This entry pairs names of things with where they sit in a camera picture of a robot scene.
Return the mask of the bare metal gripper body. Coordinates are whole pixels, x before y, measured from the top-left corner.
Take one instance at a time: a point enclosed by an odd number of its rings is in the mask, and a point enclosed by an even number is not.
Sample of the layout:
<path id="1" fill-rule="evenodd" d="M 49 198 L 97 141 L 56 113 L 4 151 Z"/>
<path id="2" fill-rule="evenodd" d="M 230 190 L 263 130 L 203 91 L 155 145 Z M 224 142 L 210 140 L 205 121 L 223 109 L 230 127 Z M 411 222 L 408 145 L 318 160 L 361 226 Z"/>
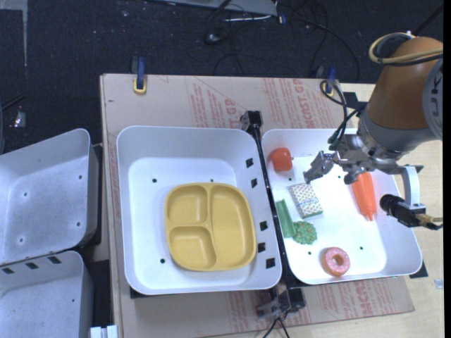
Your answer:
<path id="1" fill-rule="evenodd" d="M 349 173 L 379 170 L 392 174 L 397 171 L 397 162 L 405 154 L 389 150 L 367 136 L 344 134 L 333 153 L 333 162 Z"/>

